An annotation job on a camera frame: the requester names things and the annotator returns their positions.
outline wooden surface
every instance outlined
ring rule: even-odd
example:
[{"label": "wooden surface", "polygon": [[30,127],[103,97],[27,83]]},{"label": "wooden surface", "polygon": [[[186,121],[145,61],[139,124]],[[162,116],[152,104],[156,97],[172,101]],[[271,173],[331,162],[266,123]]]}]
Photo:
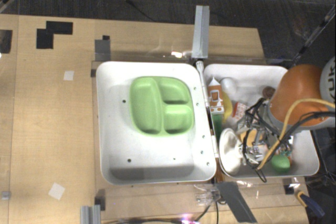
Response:
[{"label": "wooden surface", "polygon": [[[45,28],[47,20],[73,22],[73,35],[55,35],[53,50],[37,50],[36,29]],[[6,145],[2,143],[0,147],[0,175],[1,179],[7,181],[2,181],[5,183],[0,186],[9,187],[12,197],[9,207],[8,203],[0,204],[0,214],[5,213],[1,214],[0,222],[79,223],[80,207],[92,206],[96,194],[90,78],[95,39],[109,35],[112,53],[148,52],[148,55],[169,55],[172,50],[191,50],[193,26],[0,15],[0,29],[11,29],[10,27],[18,30],[17,57],[13,51],[0,59],[1,71],[14,72],[1,73],[1,79],[8,81],[4,85],[9,89],[7,98],[2,96],[1,99],[4,101],[1,102],[1,115],[8,122],[13,118],[13,132],[11,133],[11,128],[7,132],[1,131],[1,139]],[[212,55],[263,56],[258,31],[252,28],[210,27],[209,47]],[[64,81],[65,71],[70,70],[75,72],[74,80]],[[9,98],[11,93],[13,95],[14,86],[13,105],[13,98],[10,101]],[[9,107],[12,104],[14,114],[7,109],[7,105],[4,109],[5,102],[8,102]],[[7,147],[10,141],[12,151]],[[9,164],[10,186],[9,174],[6,172]],[[53,183],[65,187],[61,200],[48,195]],[[116,202],[128,204],[122,212],[123,217],[132,216],[137,210],[151,210],[150,215],[157,216],[157,208],[174,214],[174,199],[184,197],[183,193],[172,193],[170,203],[157,204],[155,199],[148,196],[144,200],[146,194],[135,197],[134,193],[131,187],[118,189]],[[283,223],[290,219],[284,218],[287,215],[295,217],[298,220],[295,223],[308,223],[305,210],[298,206],[293,197],[276,193],[260,197],[262,202],[259,202],[254,194],[245,195],[260,223],[271,223],[267,216],[270,216],[273,223]],[[194,196],[190,197],[195,206]],[[286,215],[283,213],[284,208],[288,212]],[[229,216],[228,208],[222,209],[223,219],[231,219],[229,223],[235,223],[232,216]],[[214,213],[210,212],[202,223],[213,223],[213,216]]]}]

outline sink basin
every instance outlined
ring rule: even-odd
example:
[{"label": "sink basin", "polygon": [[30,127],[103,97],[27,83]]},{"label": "sink basin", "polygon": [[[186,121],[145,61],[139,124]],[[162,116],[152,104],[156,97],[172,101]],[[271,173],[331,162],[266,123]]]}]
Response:
[{"label": "sink basin", "polygon": [[97,69],[100,164],[116,185],[202,182],[216,171],[197,70],[105,62]]}]

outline white tape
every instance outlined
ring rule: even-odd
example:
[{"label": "white tape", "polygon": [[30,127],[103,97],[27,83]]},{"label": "white tape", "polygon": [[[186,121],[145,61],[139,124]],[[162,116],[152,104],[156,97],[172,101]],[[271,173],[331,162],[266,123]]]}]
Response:
[{"label": "white tape", "polygon": [[73,75],[75,74],[74,71],[65,71],[64,73],[64,80],[73,80]]},{"label": "white tape", "polygon": [[61,185],[54,183],[49,191],[49,195],[52,196],[52,198],[55,198],[57,200],[61,200],[62,195],[64,193],[65,188]]}]

